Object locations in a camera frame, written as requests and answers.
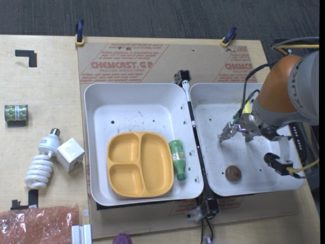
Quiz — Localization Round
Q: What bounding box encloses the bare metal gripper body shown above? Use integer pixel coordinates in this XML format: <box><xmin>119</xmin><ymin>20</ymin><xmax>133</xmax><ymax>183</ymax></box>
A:
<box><xmin>237</xmin><ymin>112</ymin><xmax>293</xmax><ymax>141</ymax></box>

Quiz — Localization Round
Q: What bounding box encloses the white plastic tray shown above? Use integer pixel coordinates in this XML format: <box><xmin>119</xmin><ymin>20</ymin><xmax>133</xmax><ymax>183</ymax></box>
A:
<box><xmin>83</xmin><ymin>82</ymin><xmax>205</xmax><ymax>207</ymax></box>
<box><xmin>189</xmin><ymin>82</ymin><xmax>305</xmax><ymax>197</ymax></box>

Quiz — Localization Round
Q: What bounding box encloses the thin black and white rod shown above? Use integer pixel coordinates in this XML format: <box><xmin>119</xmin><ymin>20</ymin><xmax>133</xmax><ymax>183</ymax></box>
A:
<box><xmin>181</xmin><ymin>80</ymin><xmax>214</xmax><ymax>201</ymax></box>

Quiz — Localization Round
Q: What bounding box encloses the brown chocolate doughnut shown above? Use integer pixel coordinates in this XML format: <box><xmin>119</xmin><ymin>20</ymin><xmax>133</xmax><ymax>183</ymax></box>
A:
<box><xmin>224</xmin><ymin>165</ymin><xmax>242</xmax><ymax>182</ymax></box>

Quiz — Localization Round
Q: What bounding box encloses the green plastic bottle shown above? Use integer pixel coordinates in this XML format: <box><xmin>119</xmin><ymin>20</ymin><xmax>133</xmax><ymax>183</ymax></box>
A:
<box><xmin>168</xmin><ymin>139</ymin><xmax>187</xmax><ymax>181</ymax></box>

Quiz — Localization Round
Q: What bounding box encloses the yellow divided plate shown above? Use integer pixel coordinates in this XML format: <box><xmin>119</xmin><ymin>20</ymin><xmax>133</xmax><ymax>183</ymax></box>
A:
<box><xmin>106</xmin><ymin>131</ymin><xmax>175</xmax><ymax>199</ymax></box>

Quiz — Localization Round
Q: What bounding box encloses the brown cardboard board red print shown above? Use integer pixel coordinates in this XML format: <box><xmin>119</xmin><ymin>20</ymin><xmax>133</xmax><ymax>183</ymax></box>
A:
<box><xmin>77</xmin><ymin>36</ymin><xmax>300</xmax><ymax>240</ymax></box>

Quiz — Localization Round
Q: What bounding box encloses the purple round object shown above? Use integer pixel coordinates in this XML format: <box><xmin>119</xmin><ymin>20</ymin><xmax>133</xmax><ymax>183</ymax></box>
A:
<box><xmin>112</xmin><ymin>233</ymin><xmax>133</xmax><ymax>244</ymax></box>

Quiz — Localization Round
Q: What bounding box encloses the white cube box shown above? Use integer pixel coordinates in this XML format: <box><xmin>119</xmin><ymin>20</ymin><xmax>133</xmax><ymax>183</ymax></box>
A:
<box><xmin>56</xmin><ymin>137</ymin><xmax>86</xmax><ymax>174</ymax></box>

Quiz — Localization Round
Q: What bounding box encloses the white spiral light bulb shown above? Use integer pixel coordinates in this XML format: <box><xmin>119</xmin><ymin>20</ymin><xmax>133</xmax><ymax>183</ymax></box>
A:
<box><xmin>24</xmin><ymin>128</ymin><xmax>62</xmax><ymax>190</ymax></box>

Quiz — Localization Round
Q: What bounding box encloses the green patterned can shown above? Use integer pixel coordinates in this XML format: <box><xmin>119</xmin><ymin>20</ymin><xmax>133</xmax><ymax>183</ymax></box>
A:
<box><xmin>4</xmin><ymin>104</ymin><xmax>29</xmax><ymax>123</ymax></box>

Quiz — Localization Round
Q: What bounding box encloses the black cylinder on white bracket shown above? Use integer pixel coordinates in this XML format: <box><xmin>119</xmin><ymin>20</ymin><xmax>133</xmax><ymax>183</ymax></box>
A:
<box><xmin>263</xmin><ymin>136</ymin><xmax>295</xmax><ymax>176</ymax></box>

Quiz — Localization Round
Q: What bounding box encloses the black block with thin wires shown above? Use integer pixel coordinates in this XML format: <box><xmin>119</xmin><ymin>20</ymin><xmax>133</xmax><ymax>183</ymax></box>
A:
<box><xmin>174</xmin><ymin>70</ymin><xmax>192</xmax><ymax>85</ymax></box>
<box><xmin>202</xmin><ymin>198</ymin><xmax>220</xmax><ymax>218</ymax></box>

